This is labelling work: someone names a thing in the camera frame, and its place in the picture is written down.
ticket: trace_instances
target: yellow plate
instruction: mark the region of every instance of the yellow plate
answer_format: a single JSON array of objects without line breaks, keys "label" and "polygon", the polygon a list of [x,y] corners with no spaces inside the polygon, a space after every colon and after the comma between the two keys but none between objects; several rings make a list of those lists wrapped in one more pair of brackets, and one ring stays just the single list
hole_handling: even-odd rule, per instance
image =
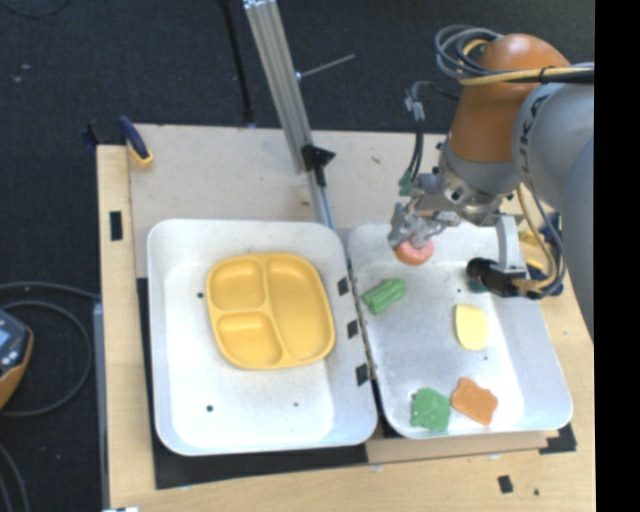
[{"label": "yellow plate", "polygon": [[261,253],[223,260],[209,271],[206,289],[216,343],[236,366],[310,364],[335,343],[320,276],[299,256]]}]

